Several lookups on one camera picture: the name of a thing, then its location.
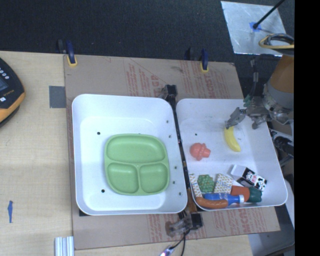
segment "wooden table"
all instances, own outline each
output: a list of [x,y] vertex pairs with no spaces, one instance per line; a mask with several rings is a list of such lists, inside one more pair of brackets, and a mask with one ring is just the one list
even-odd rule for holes
[[[0,255],[53,256],[73,235],[65,108],[50,108],[49,86],[65,86],[62,54],[0,51],[26,98],[0,128]],[[12,222],[8,205],[12,201]],[[76,256],[159,255],[172,242],[77,250]],[[172,255],[180,255],[182,244]],[[187,240],[184,256],[252,255],[247,235]]]

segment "cardboard sheet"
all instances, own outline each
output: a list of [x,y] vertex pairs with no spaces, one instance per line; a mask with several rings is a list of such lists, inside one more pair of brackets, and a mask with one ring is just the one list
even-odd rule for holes
[[[64,56],[69,146],[72,225],[76,250],[177,241],[166,234],[166,223],[177,214],[88,216],[80,212],[75,195],[72,110],[80,94],[157,97],[165,85],[176,85],[177,99],[243,99],[232,63],[209,62],[201,72],[199,61],[77,55],[77,66]],[[203,227],[187,239],[236,236],[279,231],[274,207],[201,212]]]

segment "multimeter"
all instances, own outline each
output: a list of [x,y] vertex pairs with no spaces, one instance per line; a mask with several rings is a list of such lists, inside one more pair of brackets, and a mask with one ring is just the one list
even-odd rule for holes
[[12,68],[0,58],[0,127],[19,109],[26,91]]

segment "yellow banana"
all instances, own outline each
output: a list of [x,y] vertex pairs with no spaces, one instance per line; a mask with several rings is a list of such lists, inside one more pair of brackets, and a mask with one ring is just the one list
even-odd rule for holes
[[234,135],[234,127],[224,128],[224,137],[228,146],[235,152],[240,152],[241,148]]

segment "brown sausage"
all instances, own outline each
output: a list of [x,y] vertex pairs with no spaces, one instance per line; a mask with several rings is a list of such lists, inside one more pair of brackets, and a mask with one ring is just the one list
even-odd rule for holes
[[198,205],[210,209],[221,209],[226,208],[228,206],[228,201],[225,199],[222,200],[208,200],[201,196],[197,196],[195,201]]

